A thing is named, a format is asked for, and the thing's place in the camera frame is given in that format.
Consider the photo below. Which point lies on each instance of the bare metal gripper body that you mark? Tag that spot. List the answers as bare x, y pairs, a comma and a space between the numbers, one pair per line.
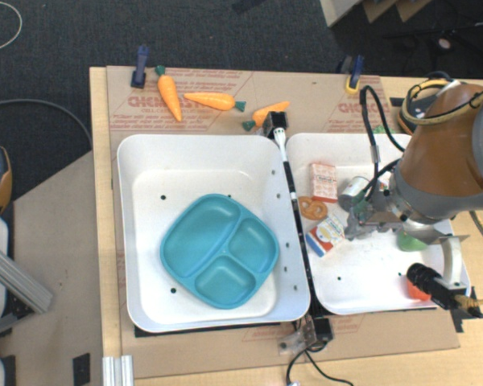
390, 215

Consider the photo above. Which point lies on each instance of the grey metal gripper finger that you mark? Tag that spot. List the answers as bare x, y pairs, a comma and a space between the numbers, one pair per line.
369, 228
352, 228

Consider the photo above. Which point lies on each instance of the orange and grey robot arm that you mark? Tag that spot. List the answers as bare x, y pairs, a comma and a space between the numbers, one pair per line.
442, 155

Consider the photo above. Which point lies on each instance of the white blue and red carton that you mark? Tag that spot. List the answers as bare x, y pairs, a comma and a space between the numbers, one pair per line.
326, 235

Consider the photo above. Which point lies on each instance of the green rounded toy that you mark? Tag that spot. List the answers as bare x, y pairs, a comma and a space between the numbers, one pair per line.
408, 243

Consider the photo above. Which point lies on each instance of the small silver can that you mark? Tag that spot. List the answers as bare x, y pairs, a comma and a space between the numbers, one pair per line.
352, 191

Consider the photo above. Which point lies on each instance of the brown toy pretzel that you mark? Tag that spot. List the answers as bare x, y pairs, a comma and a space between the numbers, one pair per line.
312, 209

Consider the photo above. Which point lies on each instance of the white plastic tray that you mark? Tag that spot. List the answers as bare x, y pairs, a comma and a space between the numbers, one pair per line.
370, 280
145, 255

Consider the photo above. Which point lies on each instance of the orange and white carton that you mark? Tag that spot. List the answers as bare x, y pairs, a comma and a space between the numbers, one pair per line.
324, 183

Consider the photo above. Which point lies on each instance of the thin black and white rod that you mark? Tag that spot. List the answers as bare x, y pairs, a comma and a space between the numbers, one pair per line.
294, 191

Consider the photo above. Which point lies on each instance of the orange rounded toy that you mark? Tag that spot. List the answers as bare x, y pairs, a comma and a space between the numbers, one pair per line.
416, 292

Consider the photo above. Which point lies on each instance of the green toy vegetable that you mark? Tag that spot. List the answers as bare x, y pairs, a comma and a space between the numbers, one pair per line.
382, 129

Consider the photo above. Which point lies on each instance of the blue divided plate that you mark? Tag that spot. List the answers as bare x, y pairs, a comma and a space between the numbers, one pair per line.
217, 251

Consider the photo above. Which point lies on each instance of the orange toy carrot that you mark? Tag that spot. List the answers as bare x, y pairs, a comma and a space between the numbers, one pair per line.
170, 93
265, 114
211, 100

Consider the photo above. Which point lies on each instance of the brown cardboard board red print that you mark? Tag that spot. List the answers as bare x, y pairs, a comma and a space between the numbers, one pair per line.
225, 356

